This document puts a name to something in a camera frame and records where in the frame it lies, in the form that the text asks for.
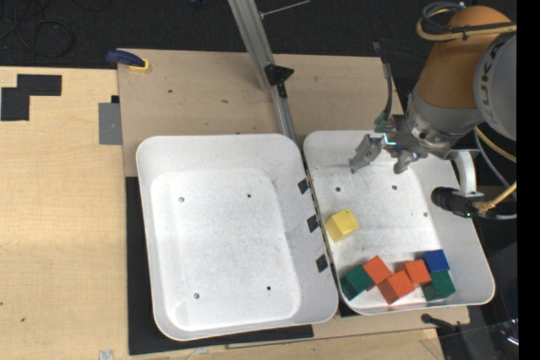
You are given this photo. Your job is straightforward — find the pale brown flat board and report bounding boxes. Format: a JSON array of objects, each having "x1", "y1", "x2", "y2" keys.
[{"x1": 116, "y1": 49, "x2": 472, "y2": 351}]

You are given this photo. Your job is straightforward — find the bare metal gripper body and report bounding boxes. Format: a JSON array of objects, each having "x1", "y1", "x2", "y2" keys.
[{"x1": 381, "y1": 115, "x2": 453, "y2": 160}]

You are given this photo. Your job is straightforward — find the white plastic tray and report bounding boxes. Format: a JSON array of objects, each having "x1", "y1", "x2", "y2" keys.
[
  {"x1": 302, "y1": 129, "x2": 496, "y2": 316},
  {"x1": 135, "y1": 132, "x2": 340, "y2": 342}
]

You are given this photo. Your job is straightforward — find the black cylinder on white bracket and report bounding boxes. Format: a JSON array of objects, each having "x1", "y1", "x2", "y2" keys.
[{"x1": 430, "y1": 149, "x2": 486, "y2": 220}]

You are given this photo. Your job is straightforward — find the blue cube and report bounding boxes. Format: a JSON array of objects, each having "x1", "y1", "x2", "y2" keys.
[{"x1": 421, "y1": 249, "x2": 451, "y2": 273}]

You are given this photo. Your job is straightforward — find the yellow cube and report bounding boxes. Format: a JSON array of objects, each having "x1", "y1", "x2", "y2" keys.
[{"x1": 324, "y1": 207, "x2": 360, "y2": 244}]

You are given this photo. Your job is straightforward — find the orange cube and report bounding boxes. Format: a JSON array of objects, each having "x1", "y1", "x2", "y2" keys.
[
  {"x1": 362, "y1": 255, "x2": 394, "y2": 286},
  {"x1": 400, "y1": 259, "x2": 433, "y2": 286},
  {"x1": 376, "y1": 269, "x2": 416, "y2": 305}
]

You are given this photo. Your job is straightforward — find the green cube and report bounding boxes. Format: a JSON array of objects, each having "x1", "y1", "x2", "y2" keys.
[
  {"x1": 339, "y1": 264, "x2": 375, "y2": 302},
  {"x1": 421, "y1": 269, "x2": 457, "y2": 303}
]

